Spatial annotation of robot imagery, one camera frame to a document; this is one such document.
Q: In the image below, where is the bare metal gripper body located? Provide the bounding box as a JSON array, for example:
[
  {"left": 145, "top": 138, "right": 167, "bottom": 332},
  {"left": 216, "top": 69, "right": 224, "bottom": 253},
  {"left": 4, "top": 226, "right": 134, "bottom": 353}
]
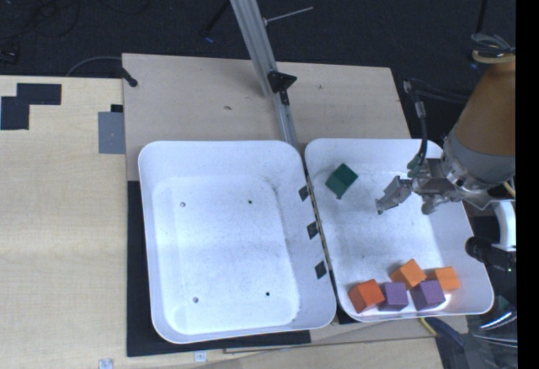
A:
[{"left": 411, "top": 158, "right": 506, "bottom": 209}]

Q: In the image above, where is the purple cube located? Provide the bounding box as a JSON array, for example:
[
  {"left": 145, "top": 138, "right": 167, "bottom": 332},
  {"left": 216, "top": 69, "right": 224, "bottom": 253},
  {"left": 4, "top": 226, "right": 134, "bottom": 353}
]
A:
[
  {"left": 409, "top": 279, "right": 447, "bottom": 312},
  {"left": 379, "top": 281, "right": 410, "bottom": 313}
]

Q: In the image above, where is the white plastic tray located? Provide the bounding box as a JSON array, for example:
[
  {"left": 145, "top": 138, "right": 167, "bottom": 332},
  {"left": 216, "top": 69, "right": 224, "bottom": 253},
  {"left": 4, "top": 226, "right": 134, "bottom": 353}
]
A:
[
  {"left": 136, "top": 139, "right": 339, "bottom": 345},
  {"left": 303, "top": 136, "right": 495, "bottom": 324}
]

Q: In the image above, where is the green cube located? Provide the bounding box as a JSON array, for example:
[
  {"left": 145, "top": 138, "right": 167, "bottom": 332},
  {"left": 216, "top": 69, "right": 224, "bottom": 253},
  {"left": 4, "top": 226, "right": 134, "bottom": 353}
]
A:
[{"left": 324, "top": 163, "right": 360, "bottom": 201}]

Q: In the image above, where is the black cylinder on white bracket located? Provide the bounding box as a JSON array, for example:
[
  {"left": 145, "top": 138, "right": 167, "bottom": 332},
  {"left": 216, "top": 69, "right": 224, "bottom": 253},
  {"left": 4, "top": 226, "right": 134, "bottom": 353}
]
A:
[{"left": 464, "top": 198, "right": 517, "bottom": 275}]

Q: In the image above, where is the pale wood board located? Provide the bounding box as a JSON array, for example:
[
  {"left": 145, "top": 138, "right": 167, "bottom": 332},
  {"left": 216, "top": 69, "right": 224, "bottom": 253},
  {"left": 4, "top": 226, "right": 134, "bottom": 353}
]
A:
[{"left": 120, "top": 52, "right": 441, "bottom": 356}]

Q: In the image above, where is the orange cube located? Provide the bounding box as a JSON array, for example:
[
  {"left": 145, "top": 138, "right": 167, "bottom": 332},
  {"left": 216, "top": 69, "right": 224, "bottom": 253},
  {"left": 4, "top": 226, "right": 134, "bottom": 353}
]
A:
[
  {"left": 389, "top": 258, "right": 428, "bottom": 291},
  {"left": 347, "top": 278, "right": 387, "bottom": 314},
  {"left": 426, "top": 265, "right": 462, "bottom": 293}
]

